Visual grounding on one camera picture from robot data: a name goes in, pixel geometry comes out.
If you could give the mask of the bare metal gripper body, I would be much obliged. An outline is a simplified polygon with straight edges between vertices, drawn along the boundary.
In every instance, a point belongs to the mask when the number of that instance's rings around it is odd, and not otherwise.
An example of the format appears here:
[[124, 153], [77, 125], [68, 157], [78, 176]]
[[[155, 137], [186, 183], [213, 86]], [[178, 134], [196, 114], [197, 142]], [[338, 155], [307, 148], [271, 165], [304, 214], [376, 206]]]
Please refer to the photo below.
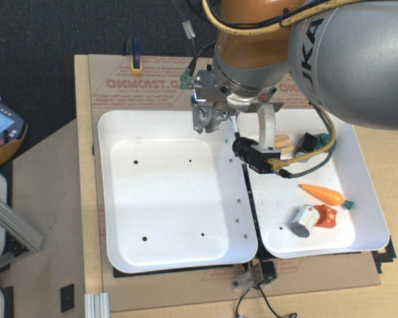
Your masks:
[[192, 83], [194, 100], [215, 109], [233, 109], [247, 112], [260, 97], [268, 100], [275, 92], [274, 81], [255, 73], [255, 70], [237, 70], [231, 78], [219, 68], [200, 70]]

